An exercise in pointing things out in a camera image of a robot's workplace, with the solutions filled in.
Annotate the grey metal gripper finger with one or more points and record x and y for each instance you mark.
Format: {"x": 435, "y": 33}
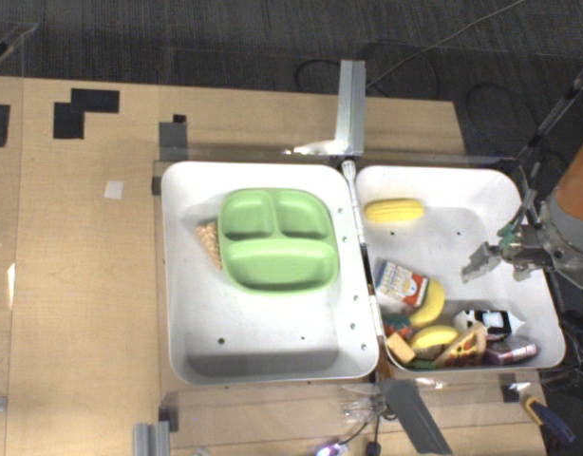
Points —
{"x": 480, "y": 258}
{"x": 522, "y": 272}

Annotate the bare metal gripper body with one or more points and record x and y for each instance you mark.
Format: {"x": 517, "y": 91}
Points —
{"x": 540, "y": 254}

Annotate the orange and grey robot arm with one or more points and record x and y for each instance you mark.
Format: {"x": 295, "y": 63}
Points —
{"x": 578, "y": 188}

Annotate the black and white carton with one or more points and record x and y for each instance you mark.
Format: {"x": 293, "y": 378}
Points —
{"x": 486, "y": 320}

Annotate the yellow banana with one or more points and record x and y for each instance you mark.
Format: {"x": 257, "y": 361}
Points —
{"x": 434, "y": 302}

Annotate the white plastic tray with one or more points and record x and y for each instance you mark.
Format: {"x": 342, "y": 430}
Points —
{"x": 272, "y": 330}
{"x": 467, "y": 193}

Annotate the white carton with red print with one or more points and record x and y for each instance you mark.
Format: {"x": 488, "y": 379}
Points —
{"x": 398, "y": 284}

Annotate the pizza slice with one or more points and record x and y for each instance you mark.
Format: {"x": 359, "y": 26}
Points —
{"x": 464, "y": 349}

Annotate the yellow corn cob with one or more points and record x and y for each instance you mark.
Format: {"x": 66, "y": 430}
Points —
{"x": 393, "y": 211}

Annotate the red and green strawberry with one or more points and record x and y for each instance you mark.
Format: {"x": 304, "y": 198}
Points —
{"x": 397, "y": 323}

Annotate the tan cube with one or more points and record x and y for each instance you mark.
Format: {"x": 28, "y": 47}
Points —
{"x": 400, "y": 347}

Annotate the small green toy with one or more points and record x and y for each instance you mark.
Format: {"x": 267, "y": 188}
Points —
{"x": 420, "y": 364}

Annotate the green divided plate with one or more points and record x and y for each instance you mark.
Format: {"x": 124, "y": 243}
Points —
{"x": 277, "y": 259}

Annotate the tan waffle biscuit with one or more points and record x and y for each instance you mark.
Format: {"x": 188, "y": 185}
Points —
{"x": 208, "y": 240}

